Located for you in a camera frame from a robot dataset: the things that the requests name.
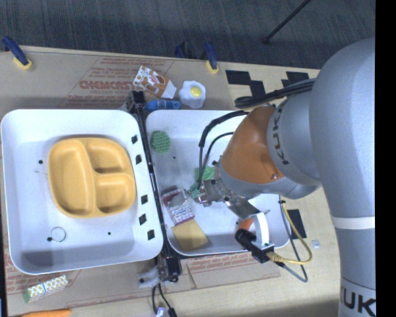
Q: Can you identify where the black block with thin wires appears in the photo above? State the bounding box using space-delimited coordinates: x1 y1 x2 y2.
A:
131 90 147 112
156 254 183 282

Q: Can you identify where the clear round lid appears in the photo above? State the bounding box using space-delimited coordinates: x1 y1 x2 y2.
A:
50 226 67 243

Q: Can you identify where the green leafy toy vegetable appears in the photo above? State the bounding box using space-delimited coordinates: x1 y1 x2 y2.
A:
188 166 216 199

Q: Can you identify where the white plastic tray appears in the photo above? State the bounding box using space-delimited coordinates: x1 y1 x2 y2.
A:
145 109 292 257
0 108 164 276

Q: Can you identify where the brown cardboard board red print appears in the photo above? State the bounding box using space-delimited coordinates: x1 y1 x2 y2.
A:
0 46 281 315

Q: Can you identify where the orange carrot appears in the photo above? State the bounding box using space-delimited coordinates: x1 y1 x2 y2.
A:
21 308 73 317
237 217 254 232

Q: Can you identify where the white packet with red dots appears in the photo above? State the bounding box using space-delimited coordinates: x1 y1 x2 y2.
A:
168 198 196 226

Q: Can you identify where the black cylinder on white bracket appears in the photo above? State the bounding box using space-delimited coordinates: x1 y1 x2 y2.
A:
234 211 275 264

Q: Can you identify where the yellow divided plate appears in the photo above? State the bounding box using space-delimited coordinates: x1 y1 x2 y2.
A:
48 137 137 219

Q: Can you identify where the white and brown carton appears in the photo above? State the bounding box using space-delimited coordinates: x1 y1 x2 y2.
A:
132 65 178 99

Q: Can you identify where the yellow cheese slice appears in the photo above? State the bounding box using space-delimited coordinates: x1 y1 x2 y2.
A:
170 219 209 252

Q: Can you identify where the white fried egg toy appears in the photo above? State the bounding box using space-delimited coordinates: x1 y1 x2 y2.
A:
178 80 207 110

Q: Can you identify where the blue bottle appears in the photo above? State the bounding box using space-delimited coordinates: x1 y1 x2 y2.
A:
144 99 182 112

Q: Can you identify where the green round biscuit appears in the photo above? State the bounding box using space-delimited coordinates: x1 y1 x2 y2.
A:
150 130 172 154

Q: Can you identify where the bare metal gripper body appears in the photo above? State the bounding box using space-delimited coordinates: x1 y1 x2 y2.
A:
197 178 271 220

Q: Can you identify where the red and white packet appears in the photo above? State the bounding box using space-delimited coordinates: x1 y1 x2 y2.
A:
160 186 187 208

